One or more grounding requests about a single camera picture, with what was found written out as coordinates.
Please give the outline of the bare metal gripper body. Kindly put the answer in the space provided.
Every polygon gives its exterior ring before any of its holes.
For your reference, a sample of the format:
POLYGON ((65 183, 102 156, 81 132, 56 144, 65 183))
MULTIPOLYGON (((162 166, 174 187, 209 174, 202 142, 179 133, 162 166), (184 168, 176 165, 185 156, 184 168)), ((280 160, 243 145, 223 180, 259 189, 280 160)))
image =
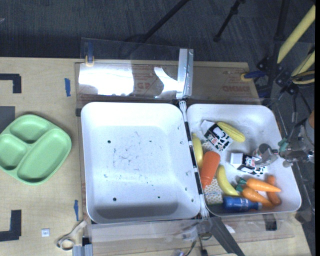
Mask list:
POLYGON ((314 150, 311 150, 311 149, 294 150, 290 148, 280 152, 279 156, 290 163, 294 163, 294 162, 314 163, 315 162, 315 152, 314 150))

